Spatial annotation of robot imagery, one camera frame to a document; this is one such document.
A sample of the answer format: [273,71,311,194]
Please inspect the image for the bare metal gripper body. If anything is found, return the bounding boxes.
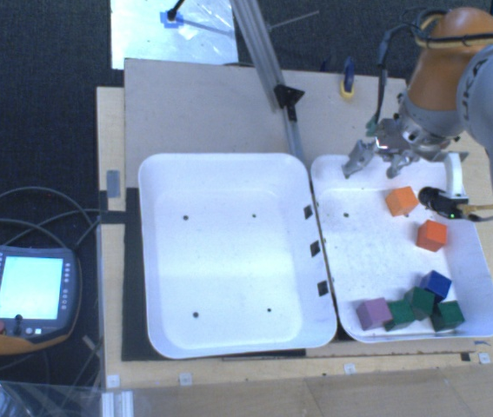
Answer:
[373,117,463,162]

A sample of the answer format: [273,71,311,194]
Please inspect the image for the orange cube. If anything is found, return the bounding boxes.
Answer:
[415,219,449,254]
[385,185,420,218]

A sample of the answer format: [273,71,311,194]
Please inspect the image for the white plastic tray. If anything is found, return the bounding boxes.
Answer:
[310,153,493,344]
[137,152,339,361]

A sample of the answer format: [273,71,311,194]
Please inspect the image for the blue cube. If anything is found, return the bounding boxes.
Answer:
[419,269,453,304]

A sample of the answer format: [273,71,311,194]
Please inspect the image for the green cube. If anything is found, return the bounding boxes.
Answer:
[383,299,417,333]
[403,286,436,321]
[429,300,466,333]

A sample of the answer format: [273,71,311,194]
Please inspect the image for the purple cube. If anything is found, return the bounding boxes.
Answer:
[355,297,394,332]

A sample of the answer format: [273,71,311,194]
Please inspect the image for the brown cardboard board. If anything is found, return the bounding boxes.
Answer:
[122,57,493,361]

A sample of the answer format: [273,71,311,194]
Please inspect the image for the black cylinder on white bracket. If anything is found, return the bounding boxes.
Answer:
[417,152,471,221]

